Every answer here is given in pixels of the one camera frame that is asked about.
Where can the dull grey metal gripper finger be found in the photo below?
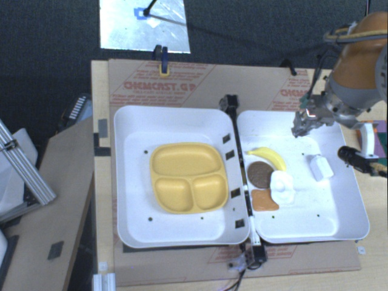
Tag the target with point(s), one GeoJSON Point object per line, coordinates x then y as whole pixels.
{"type": "Point", "coordinates": [300, 127]}

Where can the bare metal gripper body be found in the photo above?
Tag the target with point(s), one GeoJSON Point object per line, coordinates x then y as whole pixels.
{"type": "Point", "coordinates": [329, 114]}

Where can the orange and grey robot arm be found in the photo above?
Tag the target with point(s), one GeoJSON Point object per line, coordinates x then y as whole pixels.
{"type": "Point", "coordinates": [357, 62]}

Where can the yellow banana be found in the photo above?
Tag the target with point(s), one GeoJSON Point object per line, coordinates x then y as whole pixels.
{"type": "Point", "coordinates": [272, 156]}

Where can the white carton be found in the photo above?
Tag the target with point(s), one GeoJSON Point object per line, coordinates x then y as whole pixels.
{"type": "Point", "coordinates": [320, 167]}

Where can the brown round biscuit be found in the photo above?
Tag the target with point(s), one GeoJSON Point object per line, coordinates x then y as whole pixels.
{"type": "Point", "coordinates": [259, 174]}

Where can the thin black and white rod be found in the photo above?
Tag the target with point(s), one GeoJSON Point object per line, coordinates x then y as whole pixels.
{"type": "Point", "coordinates": [241, 168]}

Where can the orange-brown bread slice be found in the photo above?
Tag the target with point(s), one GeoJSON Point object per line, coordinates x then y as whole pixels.
{"type": "Point", "coordinates": [263, 201]}

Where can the white plastic tray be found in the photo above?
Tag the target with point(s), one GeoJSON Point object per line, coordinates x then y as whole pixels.
{"type": "Point", "coordinates": [306, 223]}
{"type": "Point", "coordinates": [136, 174]}

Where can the brown cardboard board red print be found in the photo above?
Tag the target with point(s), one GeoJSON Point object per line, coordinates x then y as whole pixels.
{"type": "Point", "coordinates": [194, 83]}

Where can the yellow divided plate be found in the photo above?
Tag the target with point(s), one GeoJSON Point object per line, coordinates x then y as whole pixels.
{"type": "Point", "coordinates": [188, 177]}

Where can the black cylinder on white bracket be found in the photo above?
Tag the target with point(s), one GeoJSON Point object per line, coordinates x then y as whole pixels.
{"type": "Point", "coordinates": [359, 153]}

